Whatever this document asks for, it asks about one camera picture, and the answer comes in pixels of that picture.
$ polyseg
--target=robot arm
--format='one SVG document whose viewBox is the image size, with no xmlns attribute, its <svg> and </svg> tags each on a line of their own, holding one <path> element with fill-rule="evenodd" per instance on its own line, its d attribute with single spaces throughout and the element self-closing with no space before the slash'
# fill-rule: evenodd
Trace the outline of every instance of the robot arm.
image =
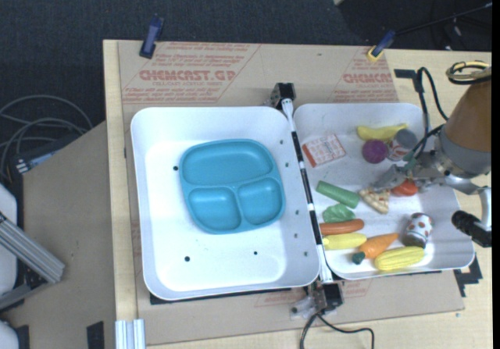
<svg viewBox="0 0 500 349">
<path fill-rule="evenodd" d="M 462 73 L 465 69 L 474 71 Z M 491 188 L 478 187 L 470 180 L 491 171 L 491 66 L 461 62 L 446 74 L 454 84 L 467 84 L 469 88 L 446 123 L 429 133 L 436 135 L 434 148 L 412 153 L 404 166 L 393 165 L 373 184 L 373 189 L 391 189 L 409 178 L 421 191 L 446 184 L 464 194 L 478 194 L 483 209 L 481 220 L 458 211 L 452 222 L 481 246 L 490 247 Z"/>
</svg>

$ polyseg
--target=wooden table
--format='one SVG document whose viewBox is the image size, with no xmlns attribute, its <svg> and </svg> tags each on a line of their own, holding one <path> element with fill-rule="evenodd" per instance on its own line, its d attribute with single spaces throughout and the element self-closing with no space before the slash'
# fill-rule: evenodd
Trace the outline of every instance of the wooden table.
<svg viewBox="0 0 500 349">
<path fill-rule="evenodd" d="M 123 157 L 124 132 L 118 41 L 104 41 L 105 103 L 109 145 L 109 177 L 112 206 L 112 245 L 115 274 L 116 318 L 133 320 L 138 318 L 135 289 L 132 240 L 130 233 L 129 193 L 127 187 L 126 161 Z M 453 63 L 466 60 L 491 62 L 490 53 L 409 51 L 388 49 L 385 53 L 389 69 L 419 69 L 425 66 L 433 76 L 442 75 Z M 396 79 L 394 84 L 401 102 L 419 105 L 413 86 L 408 81 Z M 464 87 L 445 84 L 436 79 L 441 106 L 450 113 L 465 91 Z M 441 118 L 428 95 L 431 123 L 438 125 Z M 491 174 L 476 181 L 491 186 Z M 463 210 L 480 214 L 478 197 L 457 194 Z M 376 347 L 411 348 L 471 348 L 493 347 L 492 331 L 492 276 L 491 249 L 476 246 L 477 259 L 483 279 L 477 285 L 466 287 L 465 310 L 459 313 L 440 313 L 385 319 L 343 325 L 342 328 L 370 327 L 375 332 Z M 292 329 L 277 333 L 260 333 L 238 337 L 164 344 L 160 348 L 232 348 L 232 347 L 297 347 L 301 331 Z M 307 347 L 370 347 L 367 333 L 344 335 L 334 333 L 327 327 L 313 328 L 306 339 Z"/>
</svg>

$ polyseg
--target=toy pizza slice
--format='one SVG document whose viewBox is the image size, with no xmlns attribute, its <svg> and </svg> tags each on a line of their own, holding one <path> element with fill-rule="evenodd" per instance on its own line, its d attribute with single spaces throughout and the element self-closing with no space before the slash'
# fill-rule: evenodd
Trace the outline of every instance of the toy pizza slice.
<svg viewBox="0 0 500 349">
<path fill-rule="evenodd" d="M 389 194 L 390 190 L 382 190 L 375 192 L 372 188 L 366 188 L 359 192 L 359 196 L 369 206 L 377 210 L 379 213 L 387 214 L 389 212 Z"/>
</svg>

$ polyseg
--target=black floor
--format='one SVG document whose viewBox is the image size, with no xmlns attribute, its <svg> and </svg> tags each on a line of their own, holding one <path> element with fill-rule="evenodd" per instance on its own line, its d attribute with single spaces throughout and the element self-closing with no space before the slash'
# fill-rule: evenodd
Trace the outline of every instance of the black floor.
<svg viewBox="0 0 500 349">
<path fill-rule="evenodd" d="M 50 94 L 80 106 L 93 124 L 101 122 L 102 40 L 144 39 L 155 13 L 166 19 L 161 37 L 166 41 L 375 45 L 389 29 L 404 30 L 490 1 L 345 0 L 336 6 L 333 0 L 0 0 L 0 110 L 26 95 Z M 491 51 L 491 19 L 491 9 L 475 12 L 401 35 L 392 48 Z M 47 99 L 5 112 L 82 124 L 69 106 Z M 0 143 L 22 126 L 0 119 Z M 36 144 L 25 139 L 21 146 Z"/>
</svg>

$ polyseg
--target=blue plate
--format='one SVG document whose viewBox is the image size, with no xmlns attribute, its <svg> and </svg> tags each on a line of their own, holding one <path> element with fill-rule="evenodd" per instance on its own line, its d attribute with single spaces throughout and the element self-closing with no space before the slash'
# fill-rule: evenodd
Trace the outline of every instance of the blue plate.
<svg viewBox="0 0 500 349">
<path fill-rule="evenodd" d="M 196 145 L 180 158 L 180 185 L 195 223 L 209 233 L 267 226 L 284 211 L 284 189 L 273 156 L 254 140 Z"/>
</svg>

